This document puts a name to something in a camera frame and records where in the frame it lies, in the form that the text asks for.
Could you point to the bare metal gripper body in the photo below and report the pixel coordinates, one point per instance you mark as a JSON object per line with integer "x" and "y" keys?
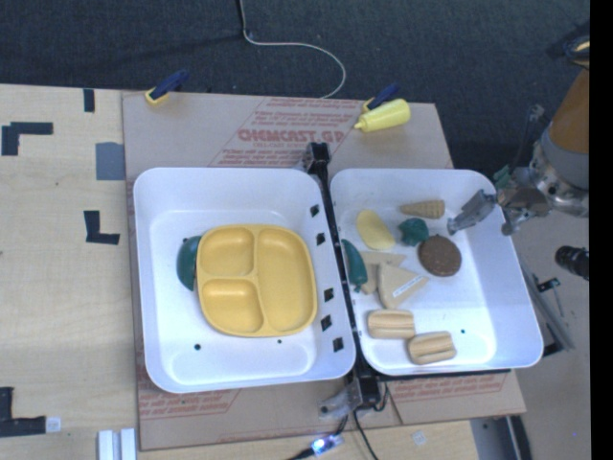
{"x": 527, "y": 197}

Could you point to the green toy pepper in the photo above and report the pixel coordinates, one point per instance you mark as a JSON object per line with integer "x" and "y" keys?
{"x": 186, "y": 261}
{"x": 354, "y": 262}

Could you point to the brown round toy biscuit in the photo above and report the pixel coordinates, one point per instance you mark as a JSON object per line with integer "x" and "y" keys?
{"x": 439, "y": 256}

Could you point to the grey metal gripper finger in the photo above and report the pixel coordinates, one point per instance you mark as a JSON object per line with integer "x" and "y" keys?
{"x": 471, "y": 211}
{"x": 513, "y": 221}

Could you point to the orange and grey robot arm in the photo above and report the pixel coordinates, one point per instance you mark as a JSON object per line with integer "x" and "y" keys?
{"x": 570, "y": 122}

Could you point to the white plastic tray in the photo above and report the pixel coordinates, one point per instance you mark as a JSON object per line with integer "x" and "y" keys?
{"x": 230, "y": 194}
{"x": 483, "y": 305}

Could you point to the yellow mustard bottle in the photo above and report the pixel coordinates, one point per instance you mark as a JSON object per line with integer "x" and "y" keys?
{"x": 385, "y": 115}

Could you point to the tan toy hot dog bun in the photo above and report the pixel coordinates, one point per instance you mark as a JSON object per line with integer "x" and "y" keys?
{"x": 390, "y": 324}
{"x": 431, "y": 348}

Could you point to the yellow toy potato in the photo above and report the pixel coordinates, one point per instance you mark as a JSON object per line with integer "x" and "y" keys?
{"x": 374, "y": 230}

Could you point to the tan toy bread triangle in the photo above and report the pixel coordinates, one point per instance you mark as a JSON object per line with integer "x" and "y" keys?
{"x": 397, "y": 285}
{"x": 376, "y": 259}

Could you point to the black cylinder on white bracket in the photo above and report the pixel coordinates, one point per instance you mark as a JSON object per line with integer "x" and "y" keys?
{"x": 572, "y": 259}

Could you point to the thin black rod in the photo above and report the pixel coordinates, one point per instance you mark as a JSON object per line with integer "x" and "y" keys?
{"x": 337, "y": 237}

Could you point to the tan toy ice cream cone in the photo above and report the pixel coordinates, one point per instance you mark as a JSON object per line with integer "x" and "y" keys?
{"x": 426, "y": 209}

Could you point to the brown cardboard board red print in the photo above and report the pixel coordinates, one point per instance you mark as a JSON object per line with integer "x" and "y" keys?
{"x": 191, "y": 127}

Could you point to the green toy broccoli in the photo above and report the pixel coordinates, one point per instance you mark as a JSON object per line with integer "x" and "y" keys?
{"x": 414, "y": 231}

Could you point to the yellow divided plate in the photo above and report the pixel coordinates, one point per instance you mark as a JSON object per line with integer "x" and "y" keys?
{"x": 282, "y": 276}

